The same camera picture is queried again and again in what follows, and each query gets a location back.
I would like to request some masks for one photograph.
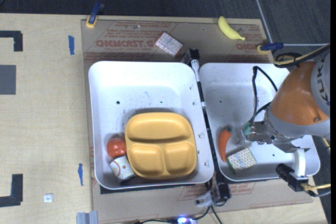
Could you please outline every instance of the eraser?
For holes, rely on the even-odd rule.
[[[183,47],[182,43],[178,42],[176,39],[172,38],[167,33],[163,33],[159,37],[159,39],[155,42],[155,45],[173,57],[175,57],[176,54]]]
[[[228,156],[226,162],[234,174],[257,164],[257,161],[249,148]]]

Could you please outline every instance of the plastic tray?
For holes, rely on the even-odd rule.
[[[94,171],[107,189],[130,189],[167,185],[200,184],[214,173],[200,96],[193,70],[183,63],[101,61],[89,70],[93,126]],[[113,136],[125,135],[134,115],[173,112],[185,117],[194,133],[197,161],[183,177],[146,179],[135,177],[119,184],[109,166],[106,144]]]
[[[232,136],[226,145],[227,156],[244,148],[239,144],[240,130],[253,114],[254,93],[251,79],[252,68],[255,65],[261,67],[273,79],[277,87],[289,73],[287,69],[276,68],[272,64],[250,63],[206,63],[199,70],[219,168],[224,176],[234,182],[279,178],[276,173],[278,164],[285,163],[291,167],[295,166],[293,153],[284,153],[272,144],[259,145],[257,142],[252,142],[250,147],[257,161],[256,165],[233,174],[228,164],[221,160],[217,141],[222,129],[229,126],[232,128]],[[258,103],[261,107],[273,99],[275,90],[261,72],[257,75],[256,86]],[[261,121],[263,118],[264,113],[260,113],[256,121]],[[305,153],[306,174],[309,176],[317,173],[320,169],[320,160],[312,137],[305,135],[292,143],[295,146],[310,148]]]
[[[193,129],[179,114],[135,115],[126,125],[125,139],[128,160],[138,176],[177,178],[195,169],[197,156]]]

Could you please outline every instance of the wooden table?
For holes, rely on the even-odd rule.
[[[80,24],[86,18],[0,14],[0,30],[19,30],[24,42],[23,52],[13,52],[13,39],[0,38],[0,65],[16,65],[16,94],[0,94],[0,197],[9,195],[12,174],[23,174],[23,202],[0,208],[0,223],[76,223],[77,212],[93,209],[90,169],[83,170],[83,186],[77,173],[79,163],[90,167]],[[74,55],[69,53],[69,35],[75,38]],[[53,202],[44,202],[49,193]],[[219,217],[224,223],[327,223],[318,198],[307,204],[222,212]],[[209,214],[198,223],[216,220]]]

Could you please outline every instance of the banana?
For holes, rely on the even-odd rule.
[[[230,27],[230,25],[227,23],[223,16],[218,19],[218,26],[220,30],[224,33],[224,35],[228,38],[245,40],[245,37],[242,37],[237,31],[233,30]]]

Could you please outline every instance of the yellow plate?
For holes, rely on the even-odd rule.
[[[143,113],[129,119],[125,140],[133,171],[143,178],[186,176],[196,166],[197,154],[189,121],[176,113]]]

